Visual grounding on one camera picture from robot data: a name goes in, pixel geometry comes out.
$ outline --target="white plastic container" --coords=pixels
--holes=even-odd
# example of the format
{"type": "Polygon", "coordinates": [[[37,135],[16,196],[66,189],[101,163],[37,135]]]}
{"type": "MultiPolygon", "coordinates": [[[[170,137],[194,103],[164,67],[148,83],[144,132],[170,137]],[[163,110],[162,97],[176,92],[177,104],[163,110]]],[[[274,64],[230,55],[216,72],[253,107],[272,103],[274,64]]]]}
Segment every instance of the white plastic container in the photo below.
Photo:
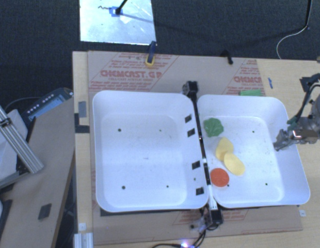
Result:
{"type": "MultiPolygon", "coordinates": [[[[205,95],[198,101],[209,171],[220,137],[244,162],[229,187],[212,186],[227,208],[298,205],[310,191],[295,145],[276,152],[273,142],[287,114],[275,98],[205,95]],[[221,120],[208,138],[203,121],[221,120]]],[[[192,102],[182,94],[102,91],[93,99],[96,197],[109,212],[198,209],[209,192],[192,102]]]]}

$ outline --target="green object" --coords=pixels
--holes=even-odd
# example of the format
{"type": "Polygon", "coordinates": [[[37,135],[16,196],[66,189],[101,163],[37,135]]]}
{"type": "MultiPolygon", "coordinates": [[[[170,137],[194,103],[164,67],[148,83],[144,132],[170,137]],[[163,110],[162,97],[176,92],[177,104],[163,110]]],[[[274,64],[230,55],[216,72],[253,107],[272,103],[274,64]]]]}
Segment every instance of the green object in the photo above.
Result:
{"type": "Polygon", "coordinates": [[[203,122],[203,127],[205,128],[208,137],[220,135],[224,127],[221,124],[221,121],[217,118],[210,118],[203,122]]]}
{"type": "Polygon", "coordinates": [[[240,96],[255,96],[261,97],[262,92],[261,89],[253,89],[253,90],[243,90],[239,93],[240,96]]]}

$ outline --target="blue and yellow clamp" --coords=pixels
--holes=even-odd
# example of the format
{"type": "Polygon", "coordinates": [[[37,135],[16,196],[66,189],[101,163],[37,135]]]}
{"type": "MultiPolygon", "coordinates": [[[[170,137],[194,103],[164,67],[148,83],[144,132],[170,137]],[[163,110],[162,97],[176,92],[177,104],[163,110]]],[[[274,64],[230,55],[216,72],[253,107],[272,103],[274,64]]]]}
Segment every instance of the blue and yellow clamp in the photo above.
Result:
{"type": "Polygon", "coordinates": [[[155,46],[156,42],[152,41],[151,44],[149,45],[148,48],[148,54],[145,59],[145,64],[147,67],[152,67],[154,65],[154,60],[155,60],[155,46]]]}

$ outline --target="black fabric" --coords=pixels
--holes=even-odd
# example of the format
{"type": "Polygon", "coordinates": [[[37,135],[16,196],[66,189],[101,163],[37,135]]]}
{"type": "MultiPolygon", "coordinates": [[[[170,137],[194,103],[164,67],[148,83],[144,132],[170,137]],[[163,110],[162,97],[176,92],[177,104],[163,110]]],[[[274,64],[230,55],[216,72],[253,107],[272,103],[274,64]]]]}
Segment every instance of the black fabric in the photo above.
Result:
{"type": "MultiPolygon", "coordinates": [[[[303,28],[308,3],[151,1],[157,53],[219,56],[228,50],[252,58],[277,58],[278,41],[303,28]]],[[[72,52],[86,50],[145,52],[147,46],[81,42],[79,0],[0,0],[0,104],[72,88],[72,52]]],[[[279,51],[288,59],[320,55],[320,0],[313,0],[310,30],[284,40],[279,51]]]]}

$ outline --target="robotic arm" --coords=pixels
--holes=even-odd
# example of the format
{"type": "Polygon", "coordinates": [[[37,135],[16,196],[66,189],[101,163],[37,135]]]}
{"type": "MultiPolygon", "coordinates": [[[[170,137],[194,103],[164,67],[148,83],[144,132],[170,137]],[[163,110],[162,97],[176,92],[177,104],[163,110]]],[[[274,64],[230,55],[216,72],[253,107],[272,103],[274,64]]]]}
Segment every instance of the robotic arm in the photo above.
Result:
{"type": "Polygon", "coordinates": [[[306,95],[298,113],[287,122],[289,124],[287,130],[281,129],[279,131],[277,140],[274,143],[274,148],[277,151],[291,144],[313,144],[320,140],[320,94],[315,101],[309,101],[312,91],[316,87],[320,87],[320,84],[317,84],[320,81],[320,73],[310,78],[303,77],[300,81],[306,95]],[[308,117],[301,117],[307,102],[312,104],[311,112],[308,117]]]}

